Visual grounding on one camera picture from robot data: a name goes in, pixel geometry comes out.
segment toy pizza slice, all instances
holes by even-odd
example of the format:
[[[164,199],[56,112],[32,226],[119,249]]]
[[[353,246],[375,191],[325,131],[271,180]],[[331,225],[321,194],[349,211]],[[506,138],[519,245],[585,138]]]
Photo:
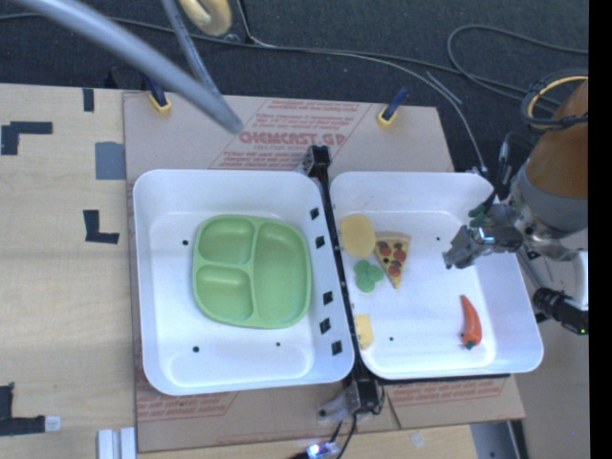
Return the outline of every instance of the toy pizza slice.
[[[400,287],[410,236],[397,231],[377,231],[374,253],[394,288]]]

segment metal bracket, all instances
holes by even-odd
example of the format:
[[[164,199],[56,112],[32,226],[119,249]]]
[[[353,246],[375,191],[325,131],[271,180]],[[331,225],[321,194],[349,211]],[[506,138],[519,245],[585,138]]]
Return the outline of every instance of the metal bracket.
[[[330,406],[329,413],[332,415],[341,415],[346,409],[352,409],[350,413],[379,413],[382,403],[382,393],[376,377],[371,374],[363,365],[360,358],[360,345],[355,329],[355,321],[353,320],[353,311],[351,310],[351,301],[347,290],[346,276],[344,274],[344,266],[342,264],[342,256],[340,254],[339,235],[336,229],[336,221],[334,218],[334,207],[329,190],[329,173],[328,167],[331,164],[331,156],[327,146],[310,146],[308,153],[303,162],[304,172],[308,177],[314,177],[318,180],[321,189],[323,200],[323,209],[325,210],[325,219],[327,221],[327,229],[330,234],[332,247],[334,248],[334,258],[336,261],[336,269],[340,281],[342,292],[342,300],[346,311],[349,331],[351,333],[351,341],[355,349],[356,364],[347,378],[348,385],[344,392],[337,397],[337,402],[333,400],[328,404],[324,404],[319,408],[328,416],[326,405]],[[354,401],[357,401],[358,407],[353,409]]]
[[[136,459],[136,432],[131,426],[121,430],[98,430],[97,459]]]

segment black cable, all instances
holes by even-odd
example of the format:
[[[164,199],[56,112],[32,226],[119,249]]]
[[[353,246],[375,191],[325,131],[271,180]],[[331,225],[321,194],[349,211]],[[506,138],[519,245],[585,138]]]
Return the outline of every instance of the black cable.
[[[334,442],[338,438],[338,434],[340,432],[340,429],[342,428],[342,424],[343,423],[344,423],[344,420],[343,419],[340,420],[340,423],[336,427],[336,430],[334,430],[334,433],[332,434],[332,436],[329,439],[330,442]]]
[[[575,54],[575,55],[588,55],[588,51],[585,51],[585,50],[578,50],[578,49],[574,49],[574,48],[567,48],[567,47],[564,47],[564,46],[558,46],[558,45],[555,45],[555,44],[550,44],[550,43],[547,43],[547,42],[544,42],[544,41],[533,39],[533,38],[528,37],[526,35],[522,35],[522,34],[518,34],[518,33],[513,33],[511,31],[506,31],[504,29],[499,29],[499,28],[496,28],[494,26],[487,26],[487,25],[480,25],[480,24],[468,24],[466,26],[459,27],[459,28],[455,29],[452,33],[450,33],[450,35],[448,36],[448,40],[447,40],[447,54],[448,54],[448,58],[450,59],[450,62],[456,68],[456,70],[461,75],[463,75],[465,78],[473,81],[474,83],[480,85],[481,87],[486,88],[487,90],[495,92],[496,94],[500,94],[500,95],[502,95],[504,97],[513,98],[513,99],[517,99],[517,100],[522,100],[522,98],[529,91],[525,91],[525,90],[521,90],[521,89],[518,89],[518,88],[515,88],[515,87],[511,87],[511,86],[509,86],[507,84],[500,84],[500,83],[497,83],[497,82],[495,82],[493,80],[483,80],[479,76],[475,76],[475,75],[472,75],[471,73],[468,73],[457,62],[457,60],[456,60],[456,58],[455,58],[455,56],[454,56],[454,54],[452,52],[452,42],[453,42],[454,38],[457,36],[457,34],[463,33],[465,31],[471,31],[471,30],[480,30],[480,31],[488,31],[488,32],[492,32],[492,33],[500,33],[502,35],[507,35],[509,37],[513,37],[515,39],[519,39],[519,40],[522,40],[522,41],[525,41],[525,42],[529,42],[529,43],[535,44],[535,45],[540,46],[540,47],[549,48],[549,49],[552,49],[552,50],[555,50],[555,51],[561,51],[561,52],[564,52],[564,53],[570,53],[570,54]],[[505,87],[505,88],[507,88],[509,90],[514,90],[518,94],[520,94],[520,97],[516,97],[516,96],[513,96],[513,95],[506,94],[506,93],[504,93],[504,92],[502,92],[502,91],[500,91],[498,89],[495,89],[495,88],[489,86],[489,84],[487,82],[491,83],[491,84],[494,84],[494,85],[497,85],[497,86],[502,85],[503,87]],[[550,103],[558,105],[558,102],[556,102],[555,100],[551,100],[549,98],[547,98],[546,100],[549,101]]]
[[[38,14],[38,13],[31,13],[31,12],[23,12],[23,13],[10,13],[10,14],[5,14],[5,15],[0,15],[0,23],[1,22],[8,22],[11,20],[19,20],[19,19],[30,19],[30,18],[42,18],[42,15]],[[148,29],[150,31],[156,31],[156,32],[160,32],[160,33],[171,33],[174,34],[174,31],[172,29],[169,29],[167,27],[164,26],[159,26],[157,24],[150,24],[147,22],[142,22],[142,21],[138,21],[138,20],[133,20],[133,19],[126,19],[126,18],[122,18],[122,17],[108,17],[111,20],[114,20],[116,22],[119,22],[121,24],[124,25],[128,25],[128,26],[134,26],[134,27],[140,27],[142,29]],[[572,54],[580,54],[580,55],[588,55],[588,51],[585,50],[575,50],[572,48],[564,48],[562,46],[558,46],[558,45],[554,45],[554,44],[550,44],[550,43],[545,43],[543,41],[538,41],[536,39],[532,39],[530,37],[527,36],[523,36],[521,34],[517,34],[517,33],[512,33],[509,31],[505,31],[502,29],[497,29],[495,27],[492,26],[482,26],[482,25],[468,25],[468,26],[463,26],[461,28],[456,29],[455,31],[453,31],[450,35],[450,37],[448,38],[448,44],[447,47],[451,49],[451,43],[452,40],[455,38],[455,36],[459,33],[459,32],[463,32],[466,31],[468,29],[481,29],[481,30],[488,30],[488,31],[493,31],[496,33],[502,33],[502,34],[506,34],[512,37],[515,37],[517,39],[521,39],[524,40],[526,42],[531,42],[534,44],[537,44],[539,46],[542,47],[546,47],[552,50],[556,50],[556,51],[562,51],[565,53],[572,53]],[[450,51],[450,55],[449,58],[451,60],[451,62],[453,63],[453,66],[455,66],[456,68],[449,68],[447,66],[443,66],[443,65],[439,65],[436,63],[431,63],[428,61],[423,61],[421,59],[416,59],[416,58],[410,58],[410,57],[406,57],[406,56],[400,56],[400,55],[390,55],[390,54],[385,54],[385,53],[375,53],[375,52],[368,52],[368,51],[353,51],[353,50],[341,50],[341,49],[333,49],[333,48],[307,48],[307,47],[290,47],[290,46],[276,46],[276,45],[271,45],[271,44],[267,44],[264,43],[263,41],[258,40],[256,37],[252,36],[251,33],[248,31],[247,28],[247,33],[248,33],[248,37],[250,41],[253,41],[256,44],[250,44],[250,43],[242,43],[242,42],[237,42],[237,41],[232,41],[232,40],[226,40],[226,39],[222,39],[222,38],[218,38],[218,37],[211,37],[211,36],[207,36],[207,35],[202,35],[202,34],[197,34],[197,33],[190,33],[189,36],[192,39],[196,39],[196,40],[200,40],[200,41],[206,41],[209,43],[214,43],[214,44],[219,44],[222,46],[228,46],[228,47],[234,47],[234,48],[245,48],[245,49],[252,49],[252,50],[260,50],[260,51],[269,51],[269,52],[280,52],[280,53],[312,53],[312,54],[322,54],[322,55],[344,55],[344,56],[352,56],[352,57],[372,57],[372,58],[377,58],[377,59],[387,59],[387,60],[391,60],[391,61],[400,61],[400,62],[404,62],[404,63],[411,63],[411,64],[416,64],[416,65],[420,65],[426,68],[431,68],[434,70],[439,70],[441,72],[445,72],[445,73],[449,73],[449,74],[453,74],[453,75],[461,75],[463,77],[466,77],[472,81],[474,81],[475,83],[487,88],[488,90],[495,92],[496,94],[502,95],[504,97],[508,97],[508,98],[513,98],[516,100],[522,100],[522,97],[527,94],[529,91],[528,90],[524,90],[524,89],[520,89],[517,87],[512,86],[511,84],[508,83],[503,83],[503,82],[499,82],[497,80],[493,80],[490,78],[486,78],[484,76],[477,76],[471,73],[468,73],[464,68],[462,68],[456,61],[456,59],[454,58],[454,55],[452,54],[452,51]],[[494,85],[497,86],[499,88],[505,88],[511,91],[515,91],[517,92],[521,97],[516,97],[516,96],[512,96],[512,95],[508,95],[505,94],[504,92],[502,92],[501,90],[495,89],[493,87],[487,86],[488,84],[490,85]],[[557,100],[554,100],[552,98],[542,98],[542,100],[548,101],[549,103],[553,104],[553,105],[559,105],[559,102]]]
[[[353,437],[353,434],[355,433],[356,428],[357,428],[357,413],[353,413],[353,424],[351,425],[351,429],[349,430],[348,435],[346,436],[346,439],[344,440],[344,445],[342,446],[340,453],[336,456],[336,459],[340,459],[340,457],[342,457],[342,454],[346,451],[346,448],[348,447],[349,442],[351,442],[351,438]]]
[[[529,450],[527,448],[527,439],[525,437],[523,422],[521,420],[511,420],[510,425],[512,427],[518,457],[520,459],[529,459]]]
[[[516,133],[511,131],[506,134],[504,138],[504,142],[501,145],[499,152],[499,163],[497,166],[497,174],[495,176],[495,181],[493,183],[493,191],[489,198],[483,203],[483,209],[486,212],[491,208],[495,197],[499,199],[504,199],[505,192],[502,189],[506,187],[506,174],[507,168],[510,167],[510,157],[512,153],[512,145],[513,143],[520,143],[527,151],[531,151],[536,146],[536,142],[538,136],[526,136],[524,134]]]
[[[574,124],[588,122],[588,112],[578,117],[570,116],[556,119],[540,119],[535,118],[533,115],[533,110],[537,102],[545,97],[545,93],[563,83],[585,81],[586,79],[588,79],[588,70],[569,68],[551,73],[535,82],[520,102],[520,117],[523,119],[523,122],[528,124],[532,129],[543,132],[548,130],[561,130]]]
[[[384,386],[381,386],[381,402],[378,407],[372,410],[372,415],[380,415],[383,412],[384,401],[386,399],[386,392],[384,390]]]

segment green divided plate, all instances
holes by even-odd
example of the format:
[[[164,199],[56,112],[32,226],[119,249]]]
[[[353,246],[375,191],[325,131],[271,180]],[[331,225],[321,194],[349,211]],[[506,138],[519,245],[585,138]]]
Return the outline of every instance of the green divided plate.
[[[271,218],[227,214],[199,229],[193,293],[208,317],[255,328],[285,328],[308,310],[311,261],[303,234]]]

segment gray tube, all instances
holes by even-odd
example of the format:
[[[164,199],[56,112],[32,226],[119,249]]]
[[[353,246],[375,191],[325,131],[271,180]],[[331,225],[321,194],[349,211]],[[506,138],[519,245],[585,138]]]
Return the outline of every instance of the gray tube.
[[[176,37],[179,41],[179,45],[183,50],[183,54],[185,55],[187,64],[191,69],[191,73],[200,83],[206,86],[210,90],[210,92],[212,92],[215,96],[223,100],[221,92],[219,92],[219,89],[208,74],[207,67],[202,62],[202,58],[200,57],[200,54],[198,53],[198,50],[195,47],[195,44],[193,44],[193,40],[191,39],[191,37],[189,37],[189,32],[185,27],[185,22],[183,21],[183,17],[179,12],[176,3],[174,2],[174,0],[160,1],[162,2],[165,14],[167,15],[168,20],[170,21],[170,25],[172,26],[172,29],[176,34]]]
[[[144,41],[78,0],[11,0],[41,13],[120,57],[164,87],[185,97],[231,133],[242,121],[228,105]]]

